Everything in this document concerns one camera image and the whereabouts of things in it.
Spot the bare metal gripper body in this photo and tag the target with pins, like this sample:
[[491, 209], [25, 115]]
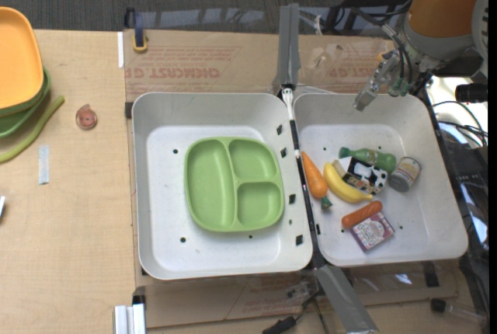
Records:
[[408, 66]]

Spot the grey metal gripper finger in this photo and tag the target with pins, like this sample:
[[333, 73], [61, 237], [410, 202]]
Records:
[[369, 91]]

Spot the green bottle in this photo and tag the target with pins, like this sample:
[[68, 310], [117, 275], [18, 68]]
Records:
[[382, 159]]

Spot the black and white carton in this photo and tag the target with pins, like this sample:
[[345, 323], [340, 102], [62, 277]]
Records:
[[369, 177]]

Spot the small grey can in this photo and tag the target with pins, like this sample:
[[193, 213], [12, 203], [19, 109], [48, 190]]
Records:
[[405, 173]]

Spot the yellow banana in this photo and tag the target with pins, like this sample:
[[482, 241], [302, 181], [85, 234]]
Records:
[[338, 185]]

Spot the orange carrot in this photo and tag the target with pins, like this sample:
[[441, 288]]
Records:
[[313, 177]]

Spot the orange sausage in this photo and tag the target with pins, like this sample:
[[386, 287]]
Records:
[[361, 214]]

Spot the white plastic tray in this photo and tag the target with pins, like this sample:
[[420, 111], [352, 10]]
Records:
[[423, 216], [163, 208]]

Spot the pink packet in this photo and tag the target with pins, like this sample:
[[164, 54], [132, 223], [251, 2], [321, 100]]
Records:
[[372, 231]]

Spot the brown cardboard board red print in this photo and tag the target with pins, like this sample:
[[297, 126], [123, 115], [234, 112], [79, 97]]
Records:
[[217, 64]]

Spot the green divided plate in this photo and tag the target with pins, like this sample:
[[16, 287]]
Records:
[[209, 185], [23, 117]]

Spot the clear plastic bottle black cap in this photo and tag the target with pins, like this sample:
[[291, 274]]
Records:
[[454, 310]]

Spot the pink doughnut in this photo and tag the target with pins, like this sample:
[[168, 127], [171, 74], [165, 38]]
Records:
[[86, 117]]

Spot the long green bean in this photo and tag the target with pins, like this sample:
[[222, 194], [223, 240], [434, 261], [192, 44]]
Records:
[[37, 128]]

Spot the orange divided plate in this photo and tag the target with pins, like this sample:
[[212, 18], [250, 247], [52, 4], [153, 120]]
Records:
[[17, 60]]

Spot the black cylinder on white bracket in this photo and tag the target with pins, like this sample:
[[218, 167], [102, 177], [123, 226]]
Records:
[[470, 92]]

